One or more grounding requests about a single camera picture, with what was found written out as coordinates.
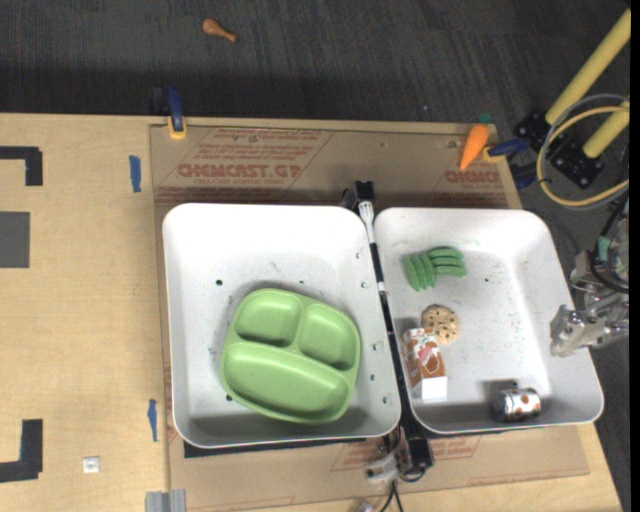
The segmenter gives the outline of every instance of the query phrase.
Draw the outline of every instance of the wooden table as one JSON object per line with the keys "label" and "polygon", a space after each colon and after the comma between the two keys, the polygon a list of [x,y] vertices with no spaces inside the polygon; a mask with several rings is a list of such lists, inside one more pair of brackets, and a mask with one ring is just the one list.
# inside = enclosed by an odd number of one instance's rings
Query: wooden table
{"label": "wooden table", "polygon": [[[37,146],[44,155],[44,186],[25,186],[24,161],[0,160],[0,211],[30,212],[31,229],[29,268],[0,268],[0,461],[18,459],[22,420],[44,425],[43,471],[0,483],[2,511],[141,511],[147,491],[170,488],[149,141],[149,127],[162,122],[0,115],[0,145]],[[403,128],[411,126],[419,129]],[[141,160],[139,193],[130,155]],[[578,430],[586,476],[405,494],[404,508],[620,510],[594,426]],[[100,457],[100,471],[85,474],[91,456]]]}

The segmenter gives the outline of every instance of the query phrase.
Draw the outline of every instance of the dark wooden floor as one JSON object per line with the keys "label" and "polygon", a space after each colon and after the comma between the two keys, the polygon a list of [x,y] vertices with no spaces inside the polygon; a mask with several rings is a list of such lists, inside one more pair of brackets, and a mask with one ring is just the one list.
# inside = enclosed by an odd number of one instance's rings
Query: dark wooden floor
{"label": "dark wooden floor", "polygon": [[[147,114],[151,89],[173,85],[189,115],[475,122],[489,114],[508,137],[530,111],[551,106],[626,8],[619,0],[0,0],[0,111]],[[207,17],[238,41],[204,36]],[[627,45],[590,92],[629,89]],[[606,210],[567,211],[535,185],[521,197],[547,221],[568,272]],[[628,343],[593,356],[606,397],[596,425],[630,510]]]}

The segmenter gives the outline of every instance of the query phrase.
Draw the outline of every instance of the metal can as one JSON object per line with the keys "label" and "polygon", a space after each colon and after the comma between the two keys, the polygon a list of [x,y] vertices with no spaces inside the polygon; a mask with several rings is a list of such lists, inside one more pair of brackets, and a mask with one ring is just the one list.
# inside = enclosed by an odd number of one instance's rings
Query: metal can
{"label": "metal can", "polygon": [[491,395],[491,413],[501,423],[535,418],[541,407],[540,396],[533,388],[501,389]]}

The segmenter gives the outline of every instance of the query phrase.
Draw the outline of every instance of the yellow cable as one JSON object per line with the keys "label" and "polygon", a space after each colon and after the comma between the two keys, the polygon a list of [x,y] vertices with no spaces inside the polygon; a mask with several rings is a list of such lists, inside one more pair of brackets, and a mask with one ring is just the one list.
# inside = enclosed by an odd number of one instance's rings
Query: yellow cable
{"label": "yellow cable", "polygon": [[[562,125],[560,125],[556,129],[556,131],[551,134],[551,137],[549,138],[549,145],[551,145],[551,143],[556,139],[558,135],[560,135],[562,132],[569,129],[571,126],[576,124],[578,121],[581,121],[585,117],[593,116],[596,114],[603,114],[607,112],[629,112],[629,111],[630,111],[629,107],[598,107],[598,108],[593,108],[591,110],[587,110],[586,112],[583,112],[582,114],[578,114],[577,116],[572,117],[569,121],[565,121]],[[543,181],[544,180],[544,174],[542,173],[542,158],[544,157],[543,149],[544,148],[542,148],[538,153],[538,160],[536,162],[538,182],[540,183],[540,187],[542,188],[544,193],[547,194],[547,196],[549,196],[553,201],[555,201],[558,204],[561,204],[563,206],[588,206],[590,204],[597,203],[598,201],[602,201],[603,199],[606,199],[607,197],[611,196],[612,194],[615,194],[616,192],[618,192],[619,190],[621,190],[622,188],[626,187],[629,184],[629,179],[627,178],[625,181],[618,183],[617,185],[611,187],[608,190],[605,190],[604,192],[601,192],[600,194],[596,194],[595,196],[589,197],[587,199],[581,199],[578,201],[571,201],[568,199],[563,199],[561,197],[558,197],[553,192],[551,192],[551,189],[549,188],[549,186]]]}

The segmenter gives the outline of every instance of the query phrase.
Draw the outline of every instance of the yellow pole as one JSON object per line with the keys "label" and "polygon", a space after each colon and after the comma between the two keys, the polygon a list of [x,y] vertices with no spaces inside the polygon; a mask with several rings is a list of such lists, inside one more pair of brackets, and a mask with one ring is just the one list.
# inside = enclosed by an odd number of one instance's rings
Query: yellow pole
{"label": "yellow pole", "polygon": [[631,9],[626,9],[591,54],[591,57],[580,68],[578,74],[573,77],[573,80],[547,111],[544,116],[547,123],[553,124],[562,112],[585,95],[629,39],[631,39]]}
{"label": "yellow pole", "polygon": [[[629,102],[623,101],[621,107],[629,108]],[[600,128],[584,143],[582,150],[589,158],[598,158],[609,144],[629,125],[629,111],[614,112]]]}

